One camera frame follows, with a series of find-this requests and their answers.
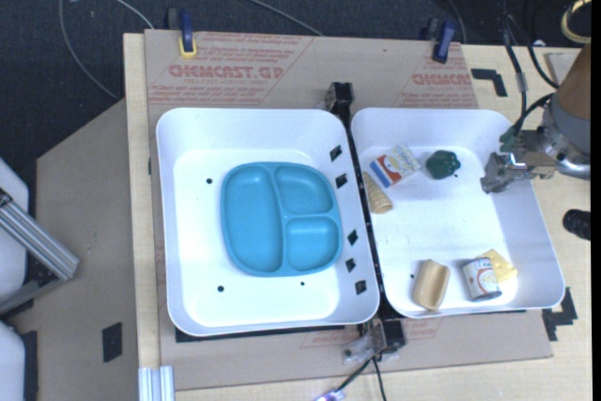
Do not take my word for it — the beige ice cream cone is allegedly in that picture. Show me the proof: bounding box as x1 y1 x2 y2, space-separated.
361 171 394 216

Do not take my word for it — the black block with thin wires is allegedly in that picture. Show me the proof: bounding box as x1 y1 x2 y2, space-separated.
324 81 354 114
361 318 407 356

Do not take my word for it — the brown cardboard board red print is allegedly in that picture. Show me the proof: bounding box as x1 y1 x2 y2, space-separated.
143 28 554 392

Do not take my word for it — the beige bread roll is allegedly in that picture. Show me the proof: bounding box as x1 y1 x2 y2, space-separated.
411 258 452 313

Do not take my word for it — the thin black rod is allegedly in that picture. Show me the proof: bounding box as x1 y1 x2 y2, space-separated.
341 105 387 326

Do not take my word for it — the white plastic tray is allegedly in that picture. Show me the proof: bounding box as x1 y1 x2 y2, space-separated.
155 106 381 338
349 106 566 320

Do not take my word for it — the yellow cheese slice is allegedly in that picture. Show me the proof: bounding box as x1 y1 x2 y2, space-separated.
475 248 519 285

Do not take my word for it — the small white can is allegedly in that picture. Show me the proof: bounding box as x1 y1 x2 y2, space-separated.
461 256 503 303

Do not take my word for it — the white red blue carton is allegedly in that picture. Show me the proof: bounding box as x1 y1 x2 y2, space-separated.
368 144 423 190

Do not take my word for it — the green bell pepper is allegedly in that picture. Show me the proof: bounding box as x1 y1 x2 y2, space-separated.
424 148 463 181

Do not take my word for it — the blue divided plate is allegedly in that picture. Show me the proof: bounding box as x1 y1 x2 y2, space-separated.
220 161 343 279

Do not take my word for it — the black cylinder on white bracket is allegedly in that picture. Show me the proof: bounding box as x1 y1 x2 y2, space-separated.
562 208 592 243

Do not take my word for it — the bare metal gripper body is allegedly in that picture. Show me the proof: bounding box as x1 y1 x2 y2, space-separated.
508 129 592 181

